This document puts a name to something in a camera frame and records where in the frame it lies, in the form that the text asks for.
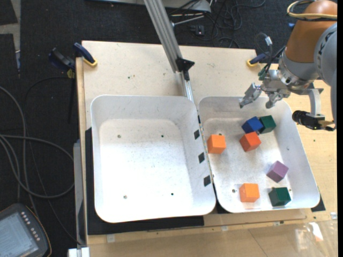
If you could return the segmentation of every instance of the white tray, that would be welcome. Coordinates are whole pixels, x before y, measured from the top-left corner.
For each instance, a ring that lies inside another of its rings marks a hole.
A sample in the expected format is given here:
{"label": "white tray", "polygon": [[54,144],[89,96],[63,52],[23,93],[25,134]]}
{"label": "white tray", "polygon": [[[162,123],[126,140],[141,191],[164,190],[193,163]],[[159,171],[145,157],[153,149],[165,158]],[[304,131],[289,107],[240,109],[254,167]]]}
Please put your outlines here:
{"label": "white tray", "polygon": [[213,210],[197,110],[186,97],[101,95],[91,104],[91,120],[95,210],[104,221]]}
{"label": "white tray", "polygon": [[[271,109],[265,108],[268,97],[239,106],[239,97],[206,97],[199,103],[199,115],[206,139],[221,133],[226,137],[222,154],[209,154],[217,199],[231,213],[272,209],[311,208],[320,195],[288,104],[281,100]],[[244,135],[241,126],[254,116],[272,115],[276,128],[260,134],[262,144],[245,152],[239,142]],[[279,183],[266,176],[276,160],[289,167]],[[260,198],[254,203],[241,202],[239,188],[243,183],[257,183]],[[273,207],[268,193],[273,187],[287,187],[291,202]]]}

